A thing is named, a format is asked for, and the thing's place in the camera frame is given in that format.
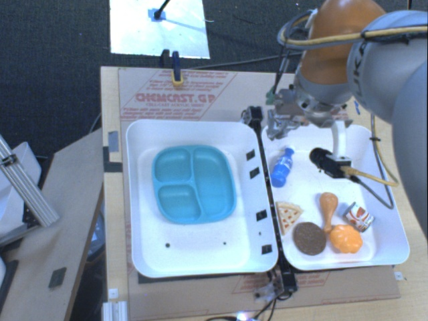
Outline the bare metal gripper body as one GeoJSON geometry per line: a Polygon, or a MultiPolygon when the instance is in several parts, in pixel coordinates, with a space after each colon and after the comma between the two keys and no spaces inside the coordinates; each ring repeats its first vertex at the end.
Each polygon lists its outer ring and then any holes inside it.
{"type": "Polygon", "coordinates": [[[274,116],[312,124],[330,124],[342,106],[342,92],[332,88],[281,89],[273,94],[274,116]]]}

